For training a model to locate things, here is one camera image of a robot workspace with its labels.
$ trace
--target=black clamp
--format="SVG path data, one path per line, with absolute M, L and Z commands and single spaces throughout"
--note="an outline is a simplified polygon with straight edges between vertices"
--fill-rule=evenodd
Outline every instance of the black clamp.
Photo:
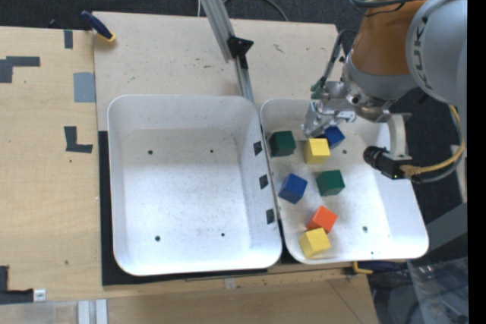
M 229 51 L 233 58 L 239 58 L 242 69 L 248 69 L 248 62 L 246 61 L 246 53 L 254 44 L 248 39 L 238 38 L 237 36 L 230 36 L 228 38 Z

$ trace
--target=orange block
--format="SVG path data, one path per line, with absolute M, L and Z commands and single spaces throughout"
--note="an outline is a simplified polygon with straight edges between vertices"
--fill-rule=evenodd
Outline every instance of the orange block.
M 337 214 L 328 210 L 325 206 L 319 206 L 316 212 L 311 217 L 311 220 L 307 223 L 307 229 L 313 230 L 315 228 L 324 228 L 324 231 L 328 234 L 333 228 L 334 222 L 337 220 Z

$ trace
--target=block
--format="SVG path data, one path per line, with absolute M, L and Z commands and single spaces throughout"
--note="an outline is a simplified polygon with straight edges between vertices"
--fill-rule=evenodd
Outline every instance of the block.
M 268 140 L 272 157 L 290 156 L 297 145 L 291 131 L 277 131 Z
M 306 187 L 307 181 L 304 178 L 290 173 L 282 182 L 279 197 L 296 204 L 304 196 Z
M 337 220 L 337 214 L 326 208 L 325 206 L 319 206 L 311 219 L 308 221 L 306 227 L 308 230 L 314 230 L 316 228 L 324 228 L 324 231 L 329 234 L 333 229 L 333 225 Z
M 305 163 L 308 164 L 324 163 L 331 155 L 326 138 L 307 139 L 303 151 Z
M 321 196 L 333 196 L 344 189 L 340 170 L 323 171 L 316 179 Z
M 331 150 L 340 145 L 341 142 L 346 138 L 341 130 L 336 126 L 328 127 L 324 132 L 324 136 L 326 137 Z
M 324 228 L 316 228 L 314 230 L 306 231 L 298 239 L 298 243 L 307 259 L 319 253 L 323 253 L 331 247 L 331 243 L 329 242 L 329 238 L 327 237 Z

